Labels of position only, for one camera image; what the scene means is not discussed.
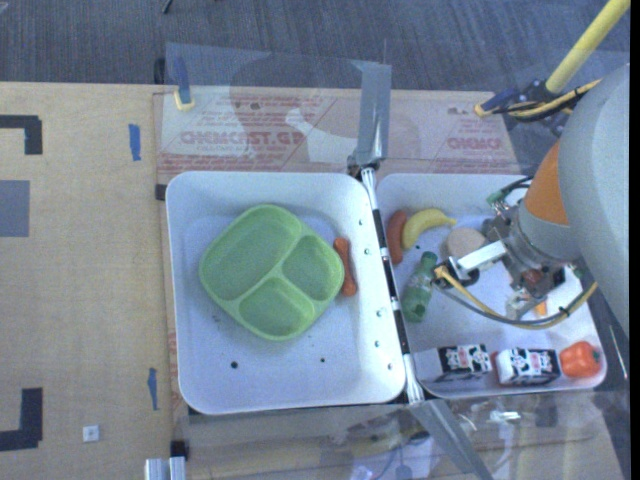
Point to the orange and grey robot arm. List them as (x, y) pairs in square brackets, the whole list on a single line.
[(595, 178)]

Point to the small orange carrot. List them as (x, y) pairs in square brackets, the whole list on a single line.
[(540, 310)]

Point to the white plastic tray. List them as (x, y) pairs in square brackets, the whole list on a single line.
[(300, 368), (465, 318)]

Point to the orange bell pepper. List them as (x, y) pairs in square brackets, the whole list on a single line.
[(579, 360)]

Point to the yellow banana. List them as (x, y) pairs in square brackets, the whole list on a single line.
[(417, 223)]

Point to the cow print carton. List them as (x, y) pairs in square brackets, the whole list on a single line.
[(527, 365), (465, 359)]

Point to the green plastic bottle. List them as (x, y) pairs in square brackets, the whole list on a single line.
[(417, 293)]

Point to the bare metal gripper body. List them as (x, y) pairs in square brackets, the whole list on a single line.
[(535, 278)]

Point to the green divided plate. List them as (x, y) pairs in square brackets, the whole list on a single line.
[(260, 263)]

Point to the tan round biscuit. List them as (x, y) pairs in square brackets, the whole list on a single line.
[(465, 240)]

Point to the brown cardboard board red print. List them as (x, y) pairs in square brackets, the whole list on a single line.
[(280, 133)]

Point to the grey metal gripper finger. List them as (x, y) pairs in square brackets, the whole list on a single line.
[(518, 308), (540, 298)]

